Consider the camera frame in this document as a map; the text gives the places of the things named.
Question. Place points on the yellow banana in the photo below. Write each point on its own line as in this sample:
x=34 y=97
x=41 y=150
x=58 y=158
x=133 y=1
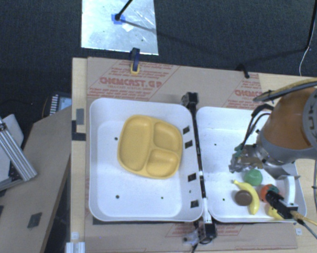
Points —
x=255 y=203

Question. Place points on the white plastic tray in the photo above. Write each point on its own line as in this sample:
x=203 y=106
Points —
x=145 y=196
x=220 y=162

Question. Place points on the black cylinder on white bracket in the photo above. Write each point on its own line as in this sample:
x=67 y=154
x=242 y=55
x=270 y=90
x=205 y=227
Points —
x=277 y=203

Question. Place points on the brown round biscuit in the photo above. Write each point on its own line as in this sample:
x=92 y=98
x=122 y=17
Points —
x=243 y=198

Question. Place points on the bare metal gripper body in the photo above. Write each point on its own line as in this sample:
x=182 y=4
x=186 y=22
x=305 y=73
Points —
x=254 y=159

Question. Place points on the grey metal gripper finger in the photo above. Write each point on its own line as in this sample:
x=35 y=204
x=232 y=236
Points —
x=243 y=167
x=233 y=164

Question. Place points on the small yellow toy food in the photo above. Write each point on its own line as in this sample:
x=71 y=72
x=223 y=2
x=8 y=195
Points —
x=272 y=213

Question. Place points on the green round toy fruit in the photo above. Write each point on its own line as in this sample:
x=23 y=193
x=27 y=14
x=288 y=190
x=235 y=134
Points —
x=253 y=177

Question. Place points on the orange toy fruit green top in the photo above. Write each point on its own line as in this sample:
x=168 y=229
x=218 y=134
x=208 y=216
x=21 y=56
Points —
x=263 y=192

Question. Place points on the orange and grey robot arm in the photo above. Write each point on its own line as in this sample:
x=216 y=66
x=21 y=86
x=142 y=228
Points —
x=292 y=124

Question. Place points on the thin black and white rod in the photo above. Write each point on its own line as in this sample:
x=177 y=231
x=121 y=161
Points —
x=199 y=156

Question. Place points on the brown cardboard board red print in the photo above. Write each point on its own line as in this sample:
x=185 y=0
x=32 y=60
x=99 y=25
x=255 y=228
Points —
x=160 y=79

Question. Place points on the yellow divided plate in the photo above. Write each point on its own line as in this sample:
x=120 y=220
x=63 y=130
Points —
x=136 y=143

